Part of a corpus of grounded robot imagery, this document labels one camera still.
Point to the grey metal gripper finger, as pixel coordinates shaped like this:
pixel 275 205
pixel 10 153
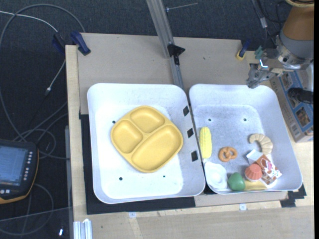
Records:
pixel 263 75
pixel 251 78

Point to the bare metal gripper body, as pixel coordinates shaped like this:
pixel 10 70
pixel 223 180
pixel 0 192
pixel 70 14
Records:
pixel 274 61

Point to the white plastic tray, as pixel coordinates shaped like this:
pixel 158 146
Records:
pixel 229 113
pixel 139 183

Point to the blue printed cardboard box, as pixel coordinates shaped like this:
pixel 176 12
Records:
pixel 299 118

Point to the beige croissant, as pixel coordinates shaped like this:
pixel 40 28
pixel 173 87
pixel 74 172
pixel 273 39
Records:
pixel 265 143

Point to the yellow corn cob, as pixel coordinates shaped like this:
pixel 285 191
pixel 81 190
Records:
pixel 206 142

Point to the brown pretzel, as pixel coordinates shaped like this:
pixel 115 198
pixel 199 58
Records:
pixel 222 155

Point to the white and orange carton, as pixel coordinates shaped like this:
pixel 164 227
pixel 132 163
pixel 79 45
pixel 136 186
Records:
pixel 270 169

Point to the white fried egg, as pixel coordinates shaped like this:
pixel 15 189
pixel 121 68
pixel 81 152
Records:
pixel 215 177

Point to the green pepper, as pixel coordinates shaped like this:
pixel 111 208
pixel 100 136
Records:
pixel 236 182

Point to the yellow banana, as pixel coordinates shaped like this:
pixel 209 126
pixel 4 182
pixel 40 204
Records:
pixel 254 186

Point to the yellow divided plate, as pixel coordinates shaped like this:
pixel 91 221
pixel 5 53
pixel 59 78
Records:
pixel 149 143

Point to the brown cardboard board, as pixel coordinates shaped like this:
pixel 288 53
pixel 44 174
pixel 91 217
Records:
pixel 129 63

